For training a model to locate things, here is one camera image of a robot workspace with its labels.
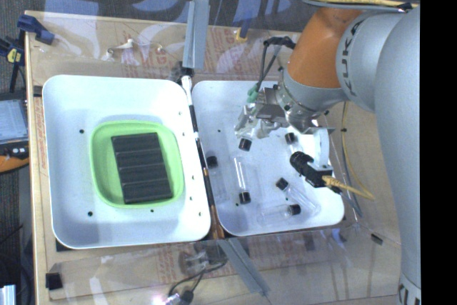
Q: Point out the clear plastic bottle, black cap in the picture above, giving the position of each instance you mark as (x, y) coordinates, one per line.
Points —
(294, 209)
(282, 184)
(212, 161)
(244, 144)
(244, 197)
(290, 138)

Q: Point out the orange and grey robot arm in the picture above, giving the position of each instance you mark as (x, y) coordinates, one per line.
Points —
(392, 89)

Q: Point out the green plastic bowl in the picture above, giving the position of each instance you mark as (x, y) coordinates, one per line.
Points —
(103, 168)

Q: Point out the brown cardboard board, red print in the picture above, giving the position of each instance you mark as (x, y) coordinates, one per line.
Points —
(107, 260)

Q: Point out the black cylinder on white bracket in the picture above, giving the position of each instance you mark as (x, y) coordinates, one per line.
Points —
(307, 168)

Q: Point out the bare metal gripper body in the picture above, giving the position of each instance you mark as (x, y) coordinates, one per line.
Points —
(271, 107)

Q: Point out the white plastic tray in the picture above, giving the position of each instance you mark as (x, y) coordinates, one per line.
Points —
(71, 160)
(264, 171)

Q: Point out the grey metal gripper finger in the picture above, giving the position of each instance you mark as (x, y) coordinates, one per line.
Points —
(267, 128)
(244, 121)

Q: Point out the black ribbed rectangular block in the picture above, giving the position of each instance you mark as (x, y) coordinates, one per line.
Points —
(143, 168)

